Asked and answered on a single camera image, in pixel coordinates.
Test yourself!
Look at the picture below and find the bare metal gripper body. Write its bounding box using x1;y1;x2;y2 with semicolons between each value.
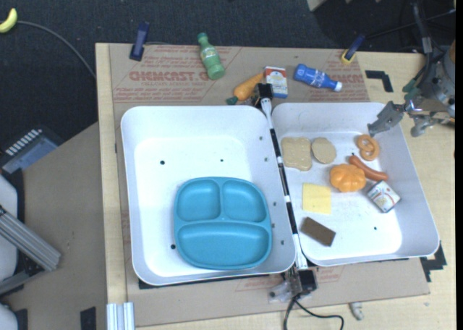
404;62;453;122

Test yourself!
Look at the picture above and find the orange toy pretzel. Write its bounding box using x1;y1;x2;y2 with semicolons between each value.
355;134;381;162

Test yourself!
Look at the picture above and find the orange toy sausage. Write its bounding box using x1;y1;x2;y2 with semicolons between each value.
348;155;389;182

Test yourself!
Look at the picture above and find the round tan biscuit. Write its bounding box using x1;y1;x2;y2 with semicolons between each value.
310;137;338;164

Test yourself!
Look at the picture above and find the orange toy pumpkin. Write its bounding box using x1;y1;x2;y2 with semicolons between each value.
329;164;367;193

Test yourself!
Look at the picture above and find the small white printed can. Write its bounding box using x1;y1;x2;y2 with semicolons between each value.
366;179;402;213

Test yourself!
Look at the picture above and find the blue bottle white cap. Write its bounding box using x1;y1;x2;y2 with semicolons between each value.
293;64;344;93

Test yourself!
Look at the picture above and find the tan toy bread slice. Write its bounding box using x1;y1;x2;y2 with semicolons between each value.
281;136;313;172

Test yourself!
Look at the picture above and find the yellow toy cheese slice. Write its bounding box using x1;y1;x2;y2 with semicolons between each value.
302;182;333;216

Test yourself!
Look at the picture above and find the white plastic tray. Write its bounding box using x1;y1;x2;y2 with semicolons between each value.
120;105;298;287
270;101;441;268

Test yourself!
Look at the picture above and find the white and orange carton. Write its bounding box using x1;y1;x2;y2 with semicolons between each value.
263;65;289;100

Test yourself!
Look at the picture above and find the thin black and white rod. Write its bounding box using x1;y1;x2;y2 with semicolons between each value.
260;96;309;271

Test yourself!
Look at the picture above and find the brown rectangular chocolate bar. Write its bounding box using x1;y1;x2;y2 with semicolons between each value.
300;216;337;248

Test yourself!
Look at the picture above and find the orange toy carrot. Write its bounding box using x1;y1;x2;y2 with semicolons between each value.
226;72;266;106

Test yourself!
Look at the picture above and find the green plastic bottle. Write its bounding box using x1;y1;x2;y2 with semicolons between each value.
197;32;226;81

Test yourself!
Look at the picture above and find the blue divided plate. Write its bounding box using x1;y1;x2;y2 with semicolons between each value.
173;176;273;271

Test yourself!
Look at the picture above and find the brown cardboard board red print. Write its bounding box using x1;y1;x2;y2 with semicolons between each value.
95;43;432;328

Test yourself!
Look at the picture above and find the yellow banana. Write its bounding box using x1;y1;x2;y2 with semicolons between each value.
0;8;18;34

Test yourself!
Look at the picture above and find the black block with thin wires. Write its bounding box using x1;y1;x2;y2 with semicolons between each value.
255;82;273;100
296;268;318;294

